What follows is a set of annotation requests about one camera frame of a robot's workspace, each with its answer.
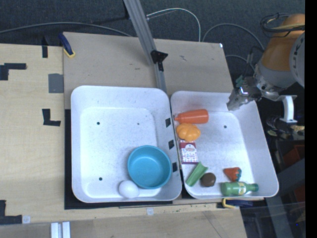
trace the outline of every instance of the white tray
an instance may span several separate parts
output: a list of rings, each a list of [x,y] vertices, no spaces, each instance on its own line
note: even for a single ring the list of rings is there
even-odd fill
[[[87,203],[170,201],[182,184],[170,102],[156,88],[80,86],[71,95],[72,189]],[[159,189],[141,189],[138,198],[118,192],[130,179],[127,159],[141,145],[162,149],[177,170]]]
[[[207,172],[215,174],[216,183],[212,187],[203,187],[197,182],[193,187],[185,184],[185,188],[197,199],[224,198],[220,184],[230,180],[223,169],[239,167],[242,170],[240,181],[257,183],[259,191],[237,197],[272,197],[278,192],[278,180],[257,105],[253,101],[236,111],[229,111],[226,106],[229,95],[179,91],[171,96],[174,117],[195,109],[207,109],[209,113],[208,123],[197,124],[201,136],[196,140],[196,148],[199,161],[209,168]],[[195,166],[181,165],[184,181]]]

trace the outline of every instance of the green bottle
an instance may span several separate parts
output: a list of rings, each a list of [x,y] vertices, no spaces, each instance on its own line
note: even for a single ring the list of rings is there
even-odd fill
[[[247,184],[243,181],[223,182],[221,184],[221,193],[224,196],[230,195],[244,195],[248,191],[258,191],[259,185],[257,183]]]

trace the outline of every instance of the blue bowl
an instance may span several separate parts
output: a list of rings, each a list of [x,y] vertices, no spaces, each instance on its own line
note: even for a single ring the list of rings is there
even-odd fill
[[[131,179],[141,188],[156,189],[164,186],[172,175],[172,164],[161,149],[143,145],[134,149],[128,158]]]

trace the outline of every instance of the bottle label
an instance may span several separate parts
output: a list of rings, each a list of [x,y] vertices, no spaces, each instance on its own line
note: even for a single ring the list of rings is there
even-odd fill
[[[238,184],[239,184],[238,195],[241,196],[247,192],[247,188],[242,182],[238,182]]]

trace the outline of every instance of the white egg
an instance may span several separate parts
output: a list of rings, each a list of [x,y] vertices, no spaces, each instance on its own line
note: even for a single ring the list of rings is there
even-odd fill
[[[124,180],[119,185],[119,193],[123,197],[134,198],[140,194],[138,186],[131,180]]]

